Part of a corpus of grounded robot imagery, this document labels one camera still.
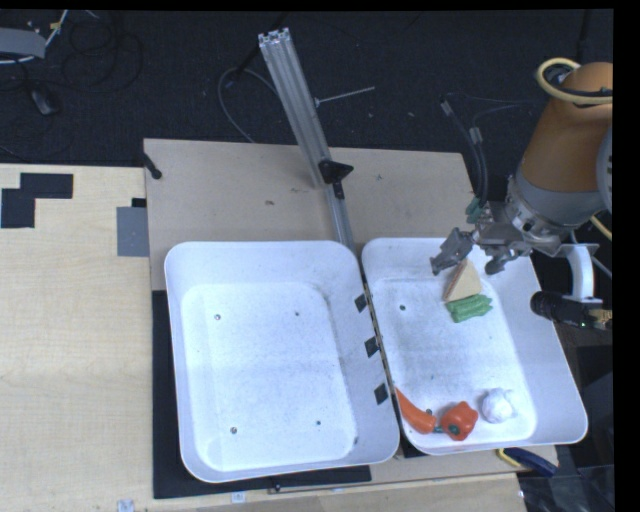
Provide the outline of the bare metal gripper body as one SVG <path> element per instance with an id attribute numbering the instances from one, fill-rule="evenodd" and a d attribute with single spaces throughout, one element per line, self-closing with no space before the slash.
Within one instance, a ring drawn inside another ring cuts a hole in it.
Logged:
<path id="1" fill-rule="evenodd" d="M 571 231 L 552 221 L 518 196 L 503 202 L 489 201 L 473 231 L 473 240 L 487 254 L 499 252 L 527 255 L 539 250 L 554 256 Z"/>

